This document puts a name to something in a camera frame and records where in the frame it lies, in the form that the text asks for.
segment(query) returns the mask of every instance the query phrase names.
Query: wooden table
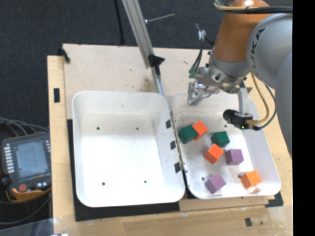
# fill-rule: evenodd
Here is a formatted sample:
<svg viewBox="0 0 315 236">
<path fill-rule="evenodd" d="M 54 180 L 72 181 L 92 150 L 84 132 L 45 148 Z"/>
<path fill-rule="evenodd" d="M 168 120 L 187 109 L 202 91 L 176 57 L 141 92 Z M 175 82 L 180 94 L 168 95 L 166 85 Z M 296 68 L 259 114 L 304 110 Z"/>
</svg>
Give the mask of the wooden table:
<svg viewBox="0 0 315 236">
<path fill-rule="evenodd" d="M 273 196 L 214 200 L 192 200 L 184 197 L 179 201 L 179 212 L 76 222 L 66 123 L 67 119 L 71 119 L 72 97 L 76 92 L 85 89 L 155 91 L 155 87 L 152 73 L 144 67 L 137 47 L 75 44 L 64 44 L 63 47 L 71 59 L 70 63 L 66 63 L 62 56 L 47 57 L 56 234 L 293 234 L 292 160 L 277 118 L 264 131 L 281 179 L 283 206 L 266 208 L 265 205 L 275 198 Z M 188 70 L 196 59 L 198 50 L 154 48 L 154 51 L 155 55 L 165 58 L 160 67 L 165 94 L 187 92 L 188 81 L 191 81 L 188 79 Z M 208 55 L 205 51 L 201 65 L 207 61 Z M 261 83 L 260 85 L 264 95 L 268 95 L 266 88 Z M 250 97 L 256 103 L 259 115 L 264 116 L 264 105 L 250 77 L 246 80 L 246 86 L 253 87 Z M 56 92 L 60 95 L 57 101 Z M 267 96 L 267 101 L 273 109 L 272 99 Z"/>
</svg>

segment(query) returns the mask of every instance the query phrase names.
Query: white bin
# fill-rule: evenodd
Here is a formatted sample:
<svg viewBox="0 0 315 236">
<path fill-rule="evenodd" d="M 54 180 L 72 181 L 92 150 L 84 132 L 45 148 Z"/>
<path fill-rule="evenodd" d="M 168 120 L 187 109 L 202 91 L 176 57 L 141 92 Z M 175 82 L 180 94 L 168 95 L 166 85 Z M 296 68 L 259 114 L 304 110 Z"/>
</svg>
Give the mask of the white bin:
<svg viewBox="0 0 315 236">
<path fill-rule="evenodd" d="M 254 102 L 249 99 L 250 113 L 259 119 Z M 208 132 L 199 140 L 183 144 L 180 139 L 179 150 L 182 156 L 187 185 L 191 193 L 200 199 L 231 198 L 247 196 L 272 196 L 281 188 L 281 181 L 271 155 L 264 131 L 240 130 L 227 124 L 223 112 L 227 109 L 239 110 L 237 94 L 220 92 L 204 99 L 196 106 L 187 104 L 187 94 L 176 94 L 170 99 L 174 126 L 177 133 L 187 125 L 202 121 Z M 215 132 L 226 131 L 230 142 L 223 147 L 224 152 L 231 148 L 241 149 L 244 161 L 239 165 L 227 165 L 225 155 L 211 164 L 203 155 L 211 147 L 211 136 Z M 245 189 L 240 176 L 257 170 L 262 180 L 257 186 Z M 205 181 L 219 173 L 226 185 L 212 194 Z"/>
<path fill-rule="evenodd" d="M 82 91 L 72 101 L 76 192 L 89 207 L 170 203 L 185 184 L 169 104 L 152 92 Z"/>
</svg>

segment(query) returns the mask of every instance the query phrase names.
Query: wooden block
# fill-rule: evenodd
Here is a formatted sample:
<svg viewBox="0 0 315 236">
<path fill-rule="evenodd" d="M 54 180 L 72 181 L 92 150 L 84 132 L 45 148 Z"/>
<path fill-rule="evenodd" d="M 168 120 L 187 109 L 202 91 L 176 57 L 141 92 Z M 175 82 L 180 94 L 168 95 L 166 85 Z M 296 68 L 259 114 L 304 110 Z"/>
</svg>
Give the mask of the wooden block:
<svg viewBox="0 0 315 236">
<path fill-rule="evenodd" d="M 226 185 L 226 182 L 221 177 L 219 173 L 215 174 L 214 176 L 210 177 L 206 182 L 205 186 L 208 188 L 208 190 L 211 192 L 211 194 L 214 194 L 219 189 L 221 189 L 223 186 Z"/>
<path fill-rule="evenodd" d="M 227 165 L 239 165 L 244 161 L 241 149 L 232 148 L 225 153 Z"/>
<path fill-rule="evenodd" d="M 182 128 L 178 132 L 178 136 L 181 139 L 181 141 L 183 142 L 183 144 L 186 144 L 186 143 L 192 141 L 196 137 L 196 135 L 198 135 L 198 134 L 195 131 L 195 129 L 192 127 L 192 125 L 188 125 L 188 126 Z"/>
<path fill-rule="evenodd" d="M 214 164 L 223 154 L 223 149 L 220 148 L 217 144 L 213 144 L 203 156 L 211 164 Z"/>
<path fill-rule="evenodd" d="M 211 141 L 212 143 L 217 144 L 221 148 L 225 147 L 230 142 L 225 131 L 214 133 L 213 136 L 211 137 Z"/>
<path fill-rule="evenodd" d="M 196 122 L 194 125 L 192 125 L 192 127 L 197 132 L 197 136 L 195 137 L 196 141 L 203 137 L 208 132 L 208 128 L 202 121 Z"/>
<path fill-rule="evenodd" d="M 256 170 L 246 172 L 241 176 L 241 181 L 245 187 L 245 189 L 256 186 L 261 182 L 261 178 Z"/>
</svg>

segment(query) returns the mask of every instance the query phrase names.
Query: wooden board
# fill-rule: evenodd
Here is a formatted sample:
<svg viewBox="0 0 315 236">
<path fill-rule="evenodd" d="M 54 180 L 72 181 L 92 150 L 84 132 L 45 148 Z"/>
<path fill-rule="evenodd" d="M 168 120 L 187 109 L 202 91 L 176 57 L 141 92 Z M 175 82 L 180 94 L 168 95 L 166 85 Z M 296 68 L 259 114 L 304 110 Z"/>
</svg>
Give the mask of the wooden board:
<svg viewBox="0 0 315 236">
<path fill-rule="evenodd" d="M 71 58 L 71 66 L 64 62 L 63 57 L 48 56 L 48 87 L 49 87 L 49 116 L 51 129 L 51 147 L 52 147 L 52 174 L 53 174 L 53 214 L 55 218 L 63 219 L 66 223 L 55 224 L 56 233 L 75 230 L 84 232 L 91 230 L 91 225 L 87 222 L 75 222 L 74 204 L 72 195 L 72 183 L 70 174 L 70 159 L 68 150 L 68 137 L 66 119 L 69 115 L 69 102 L 74 93 L 78 90 L 86 89 L 104 89 L 105 90 L 130 90 L 130 91 L 154 91 L 154 83 L 152 74 L 149 69 L 144 68 L 143 60 L 136 47 L 115 47 L 115 46 L 95 46 L 95 45 L 70 45 L 63 46 Z M 155 49 L 157 56 L 166 58 L 161 65 L 162 82 L 167 95 L 174 95 L 178 92 L 186 92 L 188 87 L 188 70 L 194 62 L 198 51 L 183 49 Z M 203 55 L 202 62 L 207 62 L 207 54 Z M 84 69 L 96 69 L 102 72 L 97 74 L 99 81 L 92 81 L 91 78 L 78 76 Z M 246 86 L 253 87 L 251 78 L 246 80 Z M 54 89 L 59 89 L 60 102 L 54 101 Z M 268 95 L 265 87 L 261 87 L 264 95 Z M 260 100 L 256 89 L 250 93 L 251 98 L 256 103 L 258 112 L 261 116 L 265 114 L 264 106 Z M 273 102 L 267 97 L 270 108 L 273 109 Z M 268 140 L 273 158 L 275 160 L 277 170 L 279 172 L 282 188 L 281 194 L 284 205 L 292 207 L 292 160 L 290 159 L 277 118 L 265 128 L 266 138 Z M 230 200 L 188 200 L 183 198 L 180 201 L 182 211 L 197 212 L 198 209 L 206 209 L 216 211 L 223 209 L 223 212 L 230 213 L 227 207 L 248 207 L 259 206 L 268 203 L 268 199 L 272 197 L 257 197 L 258 199 L 230 199 Z M 159 219 L 167 218 L 170 214 L 159 214 Z M 181 213 L 172 213 L 172 216 L 180 216 Z M 126 234 L 128 230 L 135 227 L 129 227 L 126 221 L 136 220 L 140 223 L 138 217 L 110 218 L 95 221 L 101 228 L 109 229 L 108 235 L 133 235 Z"/>
</svg>

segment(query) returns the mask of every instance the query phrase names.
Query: aluminum rod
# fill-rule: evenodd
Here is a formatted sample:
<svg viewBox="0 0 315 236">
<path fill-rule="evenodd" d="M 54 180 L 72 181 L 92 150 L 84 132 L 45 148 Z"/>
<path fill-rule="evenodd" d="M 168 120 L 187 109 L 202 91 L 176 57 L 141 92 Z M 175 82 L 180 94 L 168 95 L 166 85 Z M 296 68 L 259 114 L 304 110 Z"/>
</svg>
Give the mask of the aluminum rod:
<svg viewBox="0 0 315 236">
<path fill-rule="evenodd" d="M 138 0 L 122 0 L 125 7 L 133 35 L 137 41 L 142 59 L 147 68 L 151 67 L 149 55 L 154 55 L 151 40 L 148 34 L 147 26 Z M 161 81 L 161 76 L 156 73 L 155 68 L 151 68 L 156 91 L 165 96 Z"/>
</svg>

